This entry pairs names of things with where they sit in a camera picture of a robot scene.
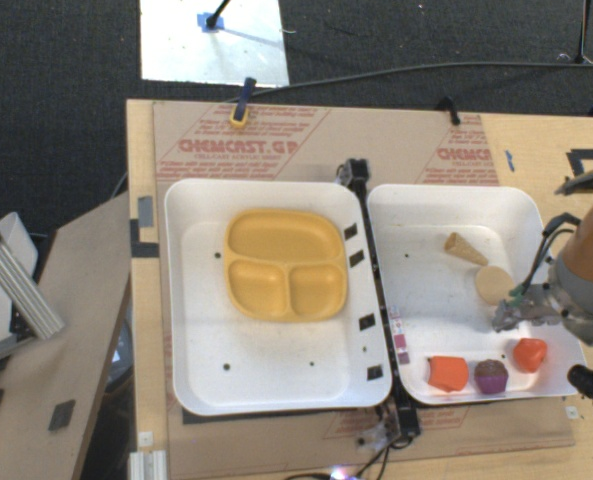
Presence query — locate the orange block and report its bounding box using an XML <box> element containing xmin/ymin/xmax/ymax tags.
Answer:
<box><xmin>426</xmin><ymin>355</ymin><xmax>470</xmax><ymax>394</ymax></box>

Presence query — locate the purple and brown cupcake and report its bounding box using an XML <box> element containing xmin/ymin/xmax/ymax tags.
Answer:
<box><xmin>473</xmin><ymin>358</ymin><xmax>509</xmax><ymax>396</ymax></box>

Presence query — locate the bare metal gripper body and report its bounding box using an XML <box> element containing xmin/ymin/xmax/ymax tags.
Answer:
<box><xmin>518</xmin><ymin>285</ymin><xmax>593</xmax><ymax>347</ymax></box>

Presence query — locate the white and pink packet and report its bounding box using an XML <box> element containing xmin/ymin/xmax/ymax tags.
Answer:
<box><xmin>387</xmin><ymin>305</ymin><xmax>412</xmax><ymax>366</ymax></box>

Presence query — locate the beige round biscuit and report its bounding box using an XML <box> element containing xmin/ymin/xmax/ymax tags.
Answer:
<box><xmin>474</xmin><ymin>265</ymin><xmax>516</xmax><ymax>306</ymax></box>

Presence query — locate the white plastic tray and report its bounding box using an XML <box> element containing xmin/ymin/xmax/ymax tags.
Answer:
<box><xmin>366</xmin><ymin>183</ymin><xmax>589</xmax><ymax>406</ymax></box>
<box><xmin>163</xmin><ymin>177</ymin><xmax>394</xmax><ymax>417</ymax></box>

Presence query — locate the brown cardboard board red print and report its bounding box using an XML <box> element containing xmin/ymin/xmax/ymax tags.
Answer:
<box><xmin>151</xmin><ymin>100</ymin><xmax>576</xmax><ymax>470</ymax></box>

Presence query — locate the black cylinder on white bracket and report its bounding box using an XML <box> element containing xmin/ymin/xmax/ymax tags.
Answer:
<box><xmin>567</xmin><ymin>336</ymin><xmax>593</xmax><ymax>417</ymax></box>

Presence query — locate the orange divided plate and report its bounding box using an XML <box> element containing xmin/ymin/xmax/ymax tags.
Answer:
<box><xmin>223</xmin><ymin>208</ymin><xmax>349</xmax><ymax>324</ymax></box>

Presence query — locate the orange toy pepper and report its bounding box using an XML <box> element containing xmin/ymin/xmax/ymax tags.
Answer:
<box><xmin>512</xmin><ymin>337</ymin><xmax>549</xmax><ymax>374</ymax></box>

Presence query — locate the thin black and white rod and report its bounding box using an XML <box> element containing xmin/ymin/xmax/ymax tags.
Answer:
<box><xmin>353</xmin><ymin>181</ymin><xmax>410</xmax><ymax>410</ymax></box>

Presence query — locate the tan ice cream cone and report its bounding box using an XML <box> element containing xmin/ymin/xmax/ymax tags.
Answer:
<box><xmin>443</xmin><ymin>231</ymin><xmax>490</xmax><ymax>268</ymax></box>

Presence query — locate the black block with thin wires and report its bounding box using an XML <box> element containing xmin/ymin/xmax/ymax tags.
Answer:
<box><xmin>394</xmin><ymin>401</ymin><xmax>423</xmax><ymax>440</ymax></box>
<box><xmin>336</xmin><ymin>157</ymin><xmax>373</xmax><ymax>188</ymax></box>

